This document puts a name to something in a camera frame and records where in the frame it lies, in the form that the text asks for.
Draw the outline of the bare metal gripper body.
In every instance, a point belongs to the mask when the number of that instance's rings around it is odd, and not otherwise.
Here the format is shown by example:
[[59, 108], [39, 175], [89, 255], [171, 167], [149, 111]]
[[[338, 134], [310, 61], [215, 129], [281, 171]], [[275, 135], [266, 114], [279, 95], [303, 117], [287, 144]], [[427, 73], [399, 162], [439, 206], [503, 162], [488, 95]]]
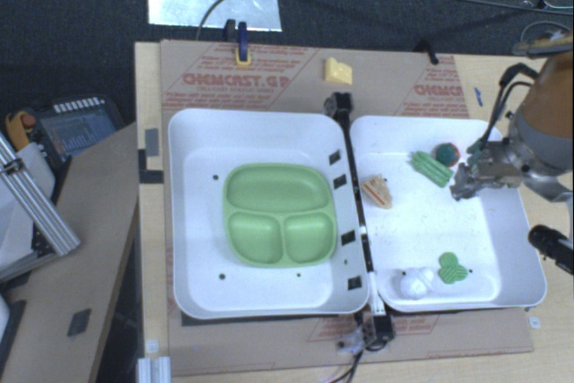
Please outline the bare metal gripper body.
[[476, 141], [468, 148], [470, 184], [483, 188], [518, 187], [522, 174], [511, 162], [504, 141]]

